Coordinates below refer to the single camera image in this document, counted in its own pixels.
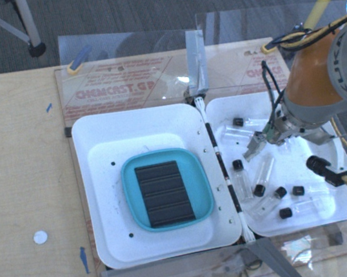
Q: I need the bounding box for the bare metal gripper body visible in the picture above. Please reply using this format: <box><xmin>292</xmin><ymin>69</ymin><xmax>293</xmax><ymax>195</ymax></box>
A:
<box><xmin>261</xmin><ymin>106</ymin><xmax>328</xmax><ymax>148</ymax></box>

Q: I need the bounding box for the clear bottle with black cap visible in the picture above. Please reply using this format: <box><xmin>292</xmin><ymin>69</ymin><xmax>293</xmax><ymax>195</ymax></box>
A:
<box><xmin>245</xmin><ymin>184</ymin><xmax>292</xmax><ymax>222</ymax></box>
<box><xmin>247</xmin><ymin>155</ymin><xmax>282</xmax><ymax>199</ymax></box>
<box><xmin>230</xmin><ymin>157</ymin><xmax>256</xmax><ymax>204</ymax></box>
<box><xmin>219</xmin><ymin>121</ymin><xmax>255</xmax><ymax>148</ymax></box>
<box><xmin>277</xmin><ymin>196</ymin><xmax>325</xmax><ymax>222</ymax></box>
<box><xmin>291</xmin><ymin>180</ymin><xmax>332</xmax><ymax>205</ymax></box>
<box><xmin>231</xmin><ymin>112</ymin><xmax>272</xmax><ymax>133</ymax></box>

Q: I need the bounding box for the white plastic tray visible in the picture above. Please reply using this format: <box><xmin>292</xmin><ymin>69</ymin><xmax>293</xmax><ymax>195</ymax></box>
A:
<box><xmin>68</xmin><ymin>94</ymin><xmax>246</xmax><ymax>274</ymax></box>
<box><xmin>203</xmin><ymin>77</ymin><xmax>347</xmax><ymax>245</ymax></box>

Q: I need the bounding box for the thin black and white rod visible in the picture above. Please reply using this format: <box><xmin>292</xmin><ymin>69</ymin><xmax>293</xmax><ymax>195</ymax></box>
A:
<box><xmin>193</xmin><ymin>91</ymin><xmax>257</xmax><ymax>249</ymax></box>

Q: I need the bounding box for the blue plate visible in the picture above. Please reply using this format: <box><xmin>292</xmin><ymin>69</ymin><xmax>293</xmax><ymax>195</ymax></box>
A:
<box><xmin>117</xmin><ymin>142</ymin><xmax>219</xmax><ymax>238</ymax></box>

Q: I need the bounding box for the black ribbed rectangular block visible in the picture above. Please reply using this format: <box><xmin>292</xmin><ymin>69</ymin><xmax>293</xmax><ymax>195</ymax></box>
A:
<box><xmin>133</xmin><ymin>158</ymin><xmax>198</xmax><ymax>231</ymax></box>

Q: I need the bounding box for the brown cardboard board red print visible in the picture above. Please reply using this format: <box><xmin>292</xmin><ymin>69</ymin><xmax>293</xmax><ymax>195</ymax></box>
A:
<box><xmin>54</xmin><ymin>23</ymin><xmax>347</xmax><ymax>277</ymax></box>

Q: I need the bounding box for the black cylinder on white bracket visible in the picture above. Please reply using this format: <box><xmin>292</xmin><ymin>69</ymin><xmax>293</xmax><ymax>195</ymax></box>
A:
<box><xmin>302</xmin><ymin>136</ymin><xmax>347</xmax><ymax>192</ymax></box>

